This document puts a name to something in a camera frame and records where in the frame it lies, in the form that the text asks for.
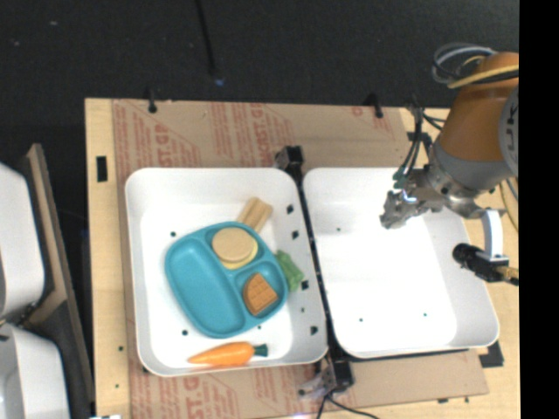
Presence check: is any brown waffle slice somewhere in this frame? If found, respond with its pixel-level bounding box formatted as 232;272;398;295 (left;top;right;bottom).
241;271;280;316

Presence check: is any orange carrot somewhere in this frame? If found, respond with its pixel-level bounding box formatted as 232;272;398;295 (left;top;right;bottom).
187;340;269;368

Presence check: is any white plastic tray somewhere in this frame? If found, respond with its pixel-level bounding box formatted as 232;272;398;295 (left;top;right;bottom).
301;166;500;361
124;166;330;378

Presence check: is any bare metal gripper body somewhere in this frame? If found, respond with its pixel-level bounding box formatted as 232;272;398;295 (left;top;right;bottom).
399;167;487;220

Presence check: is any green lettuce leaf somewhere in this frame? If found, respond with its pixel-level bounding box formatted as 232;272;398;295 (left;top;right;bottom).
274;249;306;292

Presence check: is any brown cardboard board red print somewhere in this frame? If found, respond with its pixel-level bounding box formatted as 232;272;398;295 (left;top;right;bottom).
110;98;491;419

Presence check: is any black cylinder on white bracket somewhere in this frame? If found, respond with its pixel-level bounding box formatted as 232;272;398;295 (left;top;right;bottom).
452;208;511;284

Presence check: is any tan round biscuit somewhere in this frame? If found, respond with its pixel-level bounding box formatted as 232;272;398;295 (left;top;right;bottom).
210;226;259;271

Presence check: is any blue divided plate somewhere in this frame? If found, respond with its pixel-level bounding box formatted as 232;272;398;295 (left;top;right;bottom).
163;221;290;340

